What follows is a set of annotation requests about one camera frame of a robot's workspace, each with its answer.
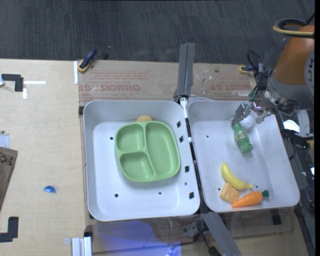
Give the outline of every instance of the white tape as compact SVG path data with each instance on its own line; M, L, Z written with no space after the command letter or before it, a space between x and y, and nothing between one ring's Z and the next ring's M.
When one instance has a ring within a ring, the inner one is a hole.
M23 88L22 97L24 100L27 98L27 88Z
M24 81L25 85L46 85L47 81Z
M78 62L75 60L73 62L73 72L74 72L74 84L78 84Z

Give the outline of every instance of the orange carrot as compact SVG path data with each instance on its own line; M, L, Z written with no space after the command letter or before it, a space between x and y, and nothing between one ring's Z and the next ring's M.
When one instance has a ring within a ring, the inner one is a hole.
M253 191L245 196L241 197L232 204L232 207L244 207L244 206L253 206L260 203L263 197L269 197L269 192L267 190L262 193L259 191Z

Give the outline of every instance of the toy banana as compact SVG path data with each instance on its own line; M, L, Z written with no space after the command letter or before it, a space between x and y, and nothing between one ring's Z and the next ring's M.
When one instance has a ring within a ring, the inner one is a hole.
M252 184L247 184L241 179L238 179L225 162L221 165L221 174L225 181L237 190L243 190L245 188L252 189Z

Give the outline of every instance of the green divided tray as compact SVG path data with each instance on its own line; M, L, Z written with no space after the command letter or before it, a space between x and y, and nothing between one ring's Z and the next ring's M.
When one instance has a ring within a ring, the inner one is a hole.
M135 182L168 179L180 170L174 134L167 124L160 121L122 126L115 135L115 151L123 175Z

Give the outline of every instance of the white round object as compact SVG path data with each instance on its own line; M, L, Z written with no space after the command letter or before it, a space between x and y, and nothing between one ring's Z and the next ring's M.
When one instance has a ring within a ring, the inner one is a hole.
M248 115L245 119L241 120L239 124L245 130L250 129L254 126L255 119L252 117L252 115Z

